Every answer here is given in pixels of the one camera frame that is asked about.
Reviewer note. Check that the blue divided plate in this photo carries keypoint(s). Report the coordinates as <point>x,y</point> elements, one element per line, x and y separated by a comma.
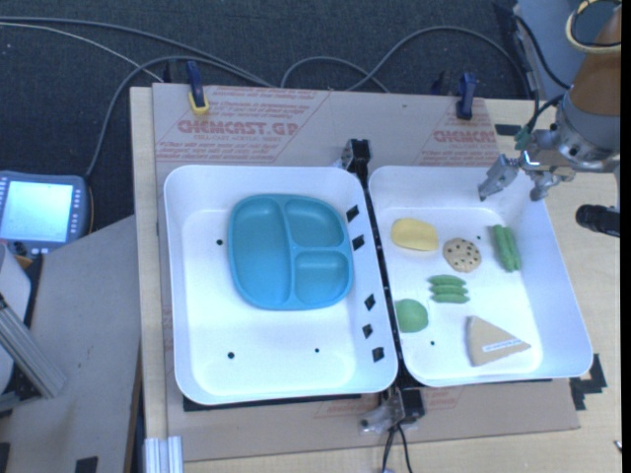
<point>261,254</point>

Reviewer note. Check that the green toy pea pods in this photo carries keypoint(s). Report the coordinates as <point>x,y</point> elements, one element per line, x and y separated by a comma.
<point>448,290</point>

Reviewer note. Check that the thin black rod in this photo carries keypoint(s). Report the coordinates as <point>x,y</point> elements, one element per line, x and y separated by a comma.
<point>380,264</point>

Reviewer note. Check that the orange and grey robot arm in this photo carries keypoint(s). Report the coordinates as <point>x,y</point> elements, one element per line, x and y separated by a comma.
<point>599,77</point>

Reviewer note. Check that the green toy beans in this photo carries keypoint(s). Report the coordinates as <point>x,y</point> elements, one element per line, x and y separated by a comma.
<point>507,248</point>

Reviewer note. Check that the white plastic tray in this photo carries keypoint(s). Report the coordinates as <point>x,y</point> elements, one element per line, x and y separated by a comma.
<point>552,313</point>
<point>276,353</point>

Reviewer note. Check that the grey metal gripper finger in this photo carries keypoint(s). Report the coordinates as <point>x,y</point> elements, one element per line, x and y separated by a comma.
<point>497,176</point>
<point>542,184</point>

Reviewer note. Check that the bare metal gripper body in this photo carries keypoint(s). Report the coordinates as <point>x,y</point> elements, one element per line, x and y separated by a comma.
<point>567,152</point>

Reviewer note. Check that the beige triangular toy sandwich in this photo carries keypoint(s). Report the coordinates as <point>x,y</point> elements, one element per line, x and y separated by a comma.
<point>488,343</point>

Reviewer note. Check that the tan chocolate chip biscuit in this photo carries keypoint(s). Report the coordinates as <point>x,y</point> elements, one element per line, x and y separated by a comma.
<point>462,255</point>

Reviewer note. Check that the brown cardboard board, red print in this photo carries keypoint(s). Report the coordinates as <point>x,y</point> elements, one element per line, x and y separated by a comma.
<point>305,116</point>

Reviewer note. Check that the green round toy food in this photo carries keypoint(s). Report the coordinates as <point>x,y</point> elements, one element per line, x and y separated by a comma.
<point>412,316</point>

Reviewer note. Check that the yellow toy food piece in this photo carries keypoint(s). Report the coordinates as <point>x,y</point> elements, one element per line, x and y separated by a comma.
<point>414,234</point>

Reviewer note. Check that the black cylinder on white bracket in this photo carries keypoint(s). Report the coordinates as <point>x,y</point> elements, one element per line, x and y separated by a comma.
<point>597,220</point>

